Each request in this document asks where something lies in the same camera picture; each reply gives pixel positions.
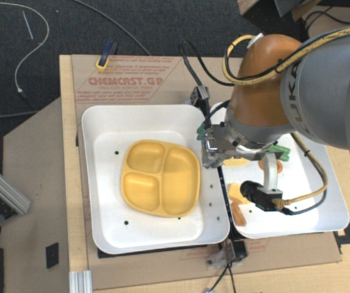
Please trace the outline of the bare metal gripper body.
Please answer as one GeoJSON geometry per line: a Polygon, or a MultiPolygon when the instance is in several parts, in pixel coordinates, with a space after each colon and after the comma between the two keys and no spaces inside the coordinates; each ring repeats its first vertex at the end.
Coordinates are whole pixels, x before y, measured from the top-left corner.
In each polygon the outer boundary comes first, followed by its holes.
{"type": "Polygon", "coordinates": [[[282,149],[273,149],[272,143],[257,144],[242,138],[224,122],[211,125],[204,134],[204,161],[224,161],[231,158],[259,161],[270,153],[277,159],[285,156],[282,149]]]}

